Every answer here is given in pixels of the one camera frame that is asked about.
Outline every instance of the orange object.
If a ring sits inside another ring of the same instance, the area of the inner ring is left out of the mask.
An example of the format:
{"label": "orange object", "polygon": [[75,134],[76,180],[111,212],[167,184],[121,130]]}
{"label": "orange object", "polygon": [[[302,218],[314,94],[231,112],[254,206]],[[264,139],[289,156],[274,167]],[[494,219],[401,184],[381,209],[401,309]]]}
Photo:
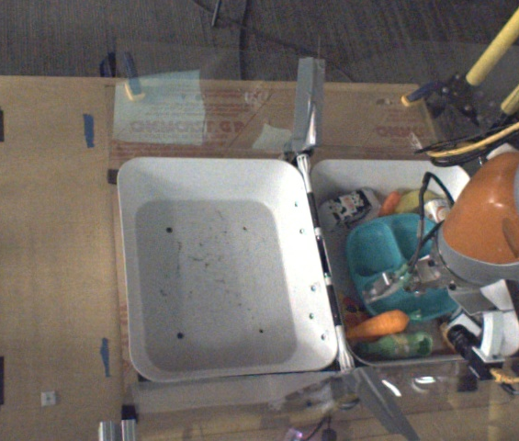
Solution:
{"label": "orange object", "polygon": [[519,153],[503,153],[471,178],[443,224],[451,248],[495,265],[519,261],[519,215],[514,202],[518,165]]}
{"label": "orange object", "polygon": [[371,317],[346,331],[347,340],[360,342],[387,334],[398,334],[408,326],[410,318],[403,311],[387,311]]}
{"label": "orange object", "polygon": [[392,191],[388,194],[388,197],[381,205],[381,208],[379,209],[378,216],[389,216],[390,214],[393,214],[396,210],[396,207],[400,203],[400,199],[402,198],[402,195],[398,191]]}

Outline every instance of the plywood surface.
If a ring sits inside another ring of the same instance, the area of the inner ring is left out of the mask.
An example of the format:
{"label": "plywood surface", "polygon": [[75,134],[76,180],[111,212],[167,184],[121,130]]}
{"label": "plywood surface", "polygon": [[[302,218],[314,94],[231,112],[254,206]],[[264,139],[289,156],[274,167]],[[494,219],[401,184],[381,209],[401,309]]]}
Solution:
{"label": "plywood surface", "polygon": [[122,402],[105,83],[0,77],[0,107],[0,439],[94,439]]}
{"label": "plywood surface", "polygon": [[[481,391],[502,401],[500,388],[487,383]],[[461,401],[474,394],[459,394]],[[423,441],[514,441],[519,439],[519,398],[476,406],[465,404],[448,410],[412,413],[412,427]],[[140,421],[141,441],[282,441],[290,427],[304,435],[312,432],[322,413],[307,409],[297,413],[274,413],[260,407],[230,407],[194,413],[145,415]],[[340,441],[398,441],[362,404],[348,411],[336,411],[331,427]],[[312,439],[321,439],[318,433]]]}

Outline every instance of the metal bracket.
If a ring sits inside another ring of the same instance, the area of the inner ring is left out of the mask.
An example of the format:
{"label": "metal bracket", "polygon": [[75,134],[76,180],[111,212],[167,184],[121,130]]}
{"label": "metal bracket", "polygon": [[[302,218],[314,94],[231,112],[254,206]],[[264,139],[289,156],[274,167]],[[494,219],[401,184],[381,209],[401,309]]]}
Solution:
{"label": "metal bracket", "polygon": [[310,152],[321,143],[324,107],[324,60],[307,57],[298,63],[294,130],[288,151]]}
{"label": "metal bracket", "polygon": [[120,426],[114,422],[100,422],[98,441],[137,441],[136,420],[122,420]]}
{"label": "metal bracket", "polygon": [[359,367],[343,379],[390,433],[402,435],[409,441],[420,440],[400,406],[379,380],[374,368]]}

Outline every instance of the teal plastic container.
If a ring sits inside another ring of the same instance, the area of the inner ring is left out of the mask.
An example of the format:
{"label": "teal plastic container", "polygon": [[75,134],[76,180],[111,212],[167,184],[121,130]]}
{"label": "teal plastic container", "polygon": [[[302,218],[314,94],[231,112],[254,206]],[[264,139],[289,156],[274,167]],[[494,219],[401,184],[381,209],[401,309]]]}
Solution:
{"label": "teal plastic container", "polygon": [[[349,233],[346,246],[349,273],[359,298],[371,315],[398,309],[414,322],[426,322],[457,309],[446,289],[428,289],[420,295],[399,290],[370,304],[363,299],[364,292],[371,289],[383,272],[397,271],[410,260],[418,243],[419,220],[417,214],[395,214],[360,224]],[[424,232],[433,227],[434,222],[425,219]],[[421,256],[430,251],[429,242],[423,247]]]}

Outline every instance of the cardboard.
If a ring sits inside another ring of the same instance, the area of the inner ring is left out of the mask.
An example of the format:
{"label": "cardboard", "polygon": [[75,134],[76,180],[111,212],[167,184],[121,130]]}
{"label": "cardboard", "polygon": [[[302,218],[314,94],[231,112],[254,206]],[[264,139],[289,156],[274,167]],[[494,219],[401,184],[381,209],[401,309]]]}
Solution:
{"label": "cardboard", "polygon": [[[144,96],[133,101],[126,82],[116,87],[111,168],[137,156],[274,157],[291,136],[294,82],[140,80]],[[415,88],[326,84],[315,158],[420,158],[413,151],[435,135],[424,104],[401,103]]]}
{"label": "cardboard", "polygon": [[[0,439],[93,439],[120,417],[106,83],[0,77]],[[47,390],[58,402],[43,408]]]}

